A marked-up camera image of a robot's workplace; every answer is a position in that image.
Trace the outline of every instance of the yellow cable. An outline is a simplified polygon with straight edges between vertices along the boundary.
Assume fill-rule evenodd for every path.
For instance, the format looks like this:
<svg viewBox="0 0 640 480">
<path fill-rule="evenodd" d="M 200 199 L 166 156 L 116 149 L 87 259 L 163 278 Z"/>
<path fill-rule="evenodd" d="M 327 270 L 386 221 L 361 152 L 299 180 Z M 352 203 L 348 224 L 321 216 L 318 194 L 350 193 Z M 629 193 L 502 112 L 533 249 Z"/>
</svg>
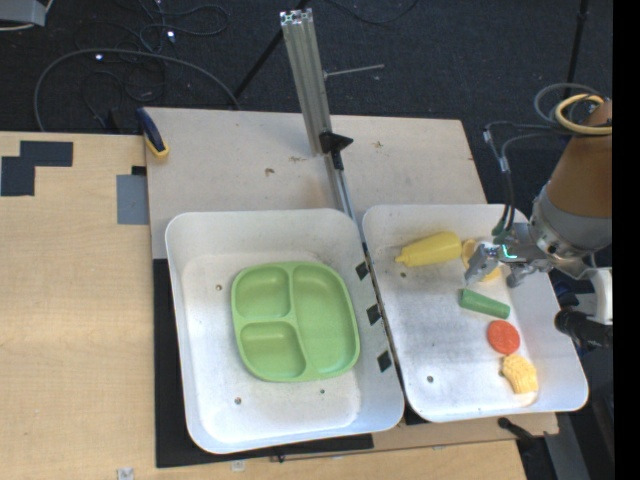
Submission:
<svg viewBox="0 0 640 480">
<path fill-rule="evenodd" d="M 570 98 L 561 101 L 556 107 L 555 114 L 558 122 L 565 128 L 583 135 L 611 135 L 611 126 L 585 126 L 576 124 L 572 121 L 569 121 L 566 117 L 564 117 L 564 115 L 562 115 L 562 111 L 565 108 L 578 100 L 593 101 L 594 103 L 598 103 L 598 105 L 604 103 L 604 100 L 600 96 L 596 96 L 594 94 L 576 94 L 575 96 L 571 96 Z"/>
</svg>

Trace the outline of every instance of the white tray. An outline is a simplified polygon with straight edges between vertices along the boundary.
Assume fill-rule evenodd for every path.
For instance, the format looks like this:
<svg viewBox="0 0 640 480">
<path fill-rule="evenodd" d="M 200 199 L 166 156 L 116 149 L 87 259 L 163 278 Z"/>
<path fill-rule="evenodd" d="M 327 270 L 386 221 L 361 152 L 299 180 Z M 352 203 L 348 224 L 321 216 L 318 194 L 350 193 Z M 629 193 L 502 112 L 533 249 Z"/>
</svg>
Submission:
<svg viewBox="0 0 640 480">
<path fill-rule="evenodd" d="M 505 276 L 469 288 L 511 306 L 508 321 L 521 336 L 518 353 L 537 369 L 539 391 L 514 394 L 499 375 L 502 355 L 486 339 L 495 317 L 463 309 L 462 261 L 406 267 L 395 263 L 403 246 L 439 231 L 461 240 L 490 240 L 502 205 L 381 205 L 363 219 L 390 338 L 407 401 L 421 417 L 445 422 L 487 416 L 573 411 L 584 405 L 588 384 L 571 339 L 554 327 L 560 310 L 547 274 L 508 288 Z M 521 213 L 518 221 L 524 221 Z"/>
<path fill-rule="evenodd" d="M 187 428 L 212 453 L 232 453 L 321 438 L 387 430 L 402 418 L 404 395 L 376 304 L 356 224 L 334 209 L 196 212 L 166 230 Z M 244 268 L 315 261 L 344 280 L 360 334 L 348 372 L 310 382 L 266 382 L 245 368 L 231 314 L 231 286 Z"/>
</svg>

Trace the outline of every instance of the wooden table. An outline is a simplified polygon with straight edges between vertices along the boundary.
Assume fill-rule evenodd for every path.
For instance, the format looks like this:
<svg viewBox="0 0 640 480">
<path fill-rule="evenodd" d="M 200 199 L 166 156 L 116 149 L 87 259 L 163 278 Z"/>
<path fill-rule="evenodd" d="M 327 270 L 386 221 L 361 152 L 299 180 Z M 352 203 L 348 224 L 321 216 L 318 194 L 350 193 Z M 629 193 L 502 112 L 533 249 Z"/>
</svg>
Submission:
<svg viewBox="0 0 640 480">
<path fill-rule="evenodd" d="M 223 125 L 228 116 L 209 118 Z M 337 116 L 334 128 L 348 136 L 364 120 Z M 434 132 L 427 142 L 438 142 L 441 130 L 449 160 L 468 163 L 475 188 L 452 202 L 478 202 L 484 196 L 460 123 L 426 124 Z M 347 172 L 359 164 L 371 171 L 358 151 L 368 148 L 372 161 L 380 147 L 393 155 L 391 135 L 376 140 L 353 156 L 345 150 Z M 375 434 L 373 450 L 340 457 L 156 468 L 150 226 L 119 224 L 116 200 L 116 177 L 147 163 L 143 138 L 1 132 L 0 157 L 19 156 L 21 141 L 72 142 L 73 165 L 38 166 L 33 196 L 0 197 L 0 477 L 111 479 L 130 467 L 136 479 L 526 478 L 514 436 L 495 418 L 401 422 Z M 442 162 L 436 156 L 432 163 Z M 353 179 L 356 190 L 366 181 Z M 371 197 L 355 197 L 357 210 Z M 511 419 L 534 435 L 558 431 L 554 414 Z"/>
</svg>

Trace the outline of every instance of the black clamp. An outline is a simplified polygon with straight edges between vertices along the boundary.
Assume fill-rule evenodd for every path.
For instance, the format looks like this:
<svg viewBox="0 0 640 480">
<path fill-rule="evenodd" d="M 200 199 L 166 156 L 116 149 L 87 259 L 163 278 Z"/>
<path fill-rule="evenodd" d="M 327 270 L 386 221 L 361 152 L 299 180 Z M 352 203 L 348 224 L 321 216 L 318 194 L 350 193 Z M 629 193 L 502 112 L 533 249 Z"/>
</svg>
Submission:
<svg viewBox="0 0 640 480">
<path fill-rule="evenodd" d="M 331 160 L 333 161 L 333 167 L 344 171 L 344 165 L 342 163 L 342 157 L 340 151 L 346 148 L 353 142 L 353 139 L 338 135 L 333 132 L 322 132 L 320 134 L 320 147 L 324 154 L 331 153 Z"/>
</svg>

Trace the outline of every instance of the yellow bottle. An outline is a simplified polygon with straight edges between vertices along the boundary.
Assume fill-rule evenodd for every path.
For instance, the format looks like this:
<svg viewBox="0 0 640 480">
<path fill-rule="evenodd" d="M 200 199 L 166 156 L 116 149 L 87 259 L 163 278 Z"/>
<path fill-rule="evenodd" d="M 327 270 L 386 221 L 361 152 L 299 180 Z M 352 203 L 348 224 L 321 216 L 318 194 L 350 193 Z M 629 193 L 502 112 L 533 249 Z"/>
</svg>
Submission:
<svg viewBox="0 0 640 480">
<path fill-rule="evenodd" d="M 442 231 L 402 248 L 396 263 L 419 267 L 443 263 L 460 257 L 462 242 L 453 231 Z"/>
</svg>

